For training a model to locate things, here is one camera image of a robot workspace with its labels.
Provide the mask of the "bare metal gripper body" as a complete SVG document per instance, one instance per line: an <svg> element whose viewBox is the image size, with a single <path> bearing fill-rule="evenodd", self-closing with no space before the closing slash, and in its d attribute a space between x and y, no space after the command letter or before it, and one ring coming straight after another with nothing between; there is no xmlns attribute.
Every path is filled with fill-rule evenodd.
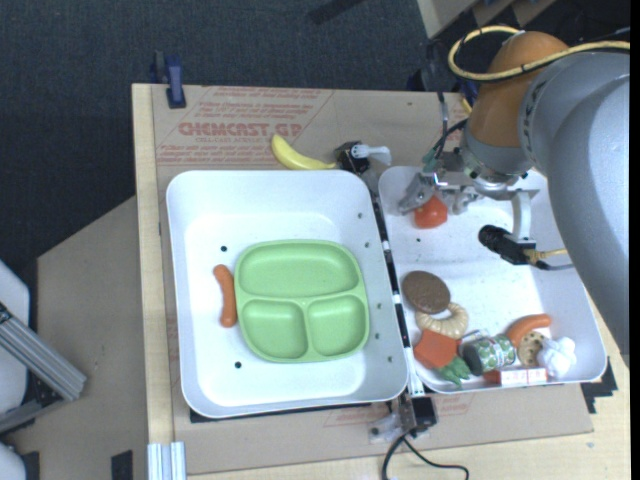
<svg viewBox="0 0 640 480"><path fill-rule="evenodd" d="M462 197L504 199L519 179L487 168L463 149L450 152L430 150L424 157L427 184L440 193Z"/></svg>

